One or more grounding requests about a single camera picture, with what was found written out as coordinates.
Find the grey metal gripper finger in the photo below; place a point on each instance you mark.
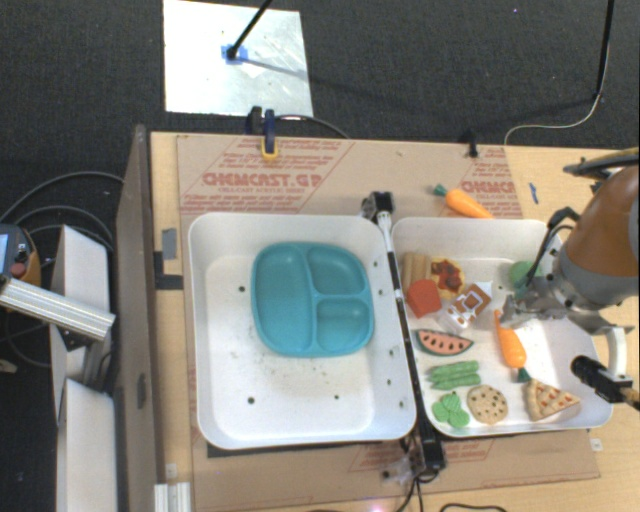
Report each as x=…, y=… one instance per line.
x=510, y=310
x=529, y=318

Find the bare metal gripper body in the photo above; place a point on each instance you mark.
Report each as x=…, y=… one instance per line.
x=550, y=297

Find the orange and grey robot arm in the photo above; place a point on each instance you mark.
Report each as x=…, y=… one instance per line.
x=605, y=235

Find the orange carrot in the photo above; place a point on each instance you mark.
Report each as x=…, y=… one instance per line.
x=465, y=204
x=511, y=347

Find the green broccoli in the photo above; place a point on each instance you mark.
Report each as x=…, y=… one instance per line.
x=521, y=274

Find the white plastic tray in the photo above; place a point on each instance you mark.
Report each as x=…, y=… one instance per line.
x=300, y=400
x=550, y=350

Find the white and brown carton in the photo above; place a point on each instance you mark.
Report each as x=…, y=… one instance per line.
x=467, y=305

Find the round pizza with red topping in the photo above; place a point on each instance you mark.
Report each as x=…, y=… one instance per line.
x=449, y=277

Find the watermelon slice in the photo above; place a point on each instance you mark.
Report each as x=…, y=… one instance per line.
x=442, y=344

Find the slice of pizza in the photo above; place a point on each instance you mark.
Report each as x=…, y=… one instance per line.
x=547, y=400

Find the green beans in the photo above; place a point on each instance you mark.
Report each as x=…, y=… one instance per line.
x=454, y=375

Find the red-orange block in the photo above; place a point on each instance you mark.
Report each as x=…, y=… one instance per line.
x=423, y=299

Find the brown chocolate chip biscuit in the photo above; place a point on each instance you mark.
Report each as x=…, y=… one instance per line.
x=487, y=404

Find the tan bread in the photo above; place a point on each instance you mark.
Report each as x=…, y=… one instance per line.
x=416, y=267

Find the thin black and white rod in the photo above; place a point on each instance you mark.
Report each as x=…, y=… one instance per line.
x=400, y=295

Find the blue divided plate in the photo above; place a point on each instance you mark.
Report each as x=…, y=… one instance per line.
x=310, y=300

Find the brown cardboard board red print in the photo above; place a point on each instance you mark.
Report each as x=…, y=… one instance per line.
x=280, y=180

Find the black cylinder on white bracket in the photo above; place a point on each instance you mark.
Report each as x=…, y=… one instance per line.
x=595, y=375

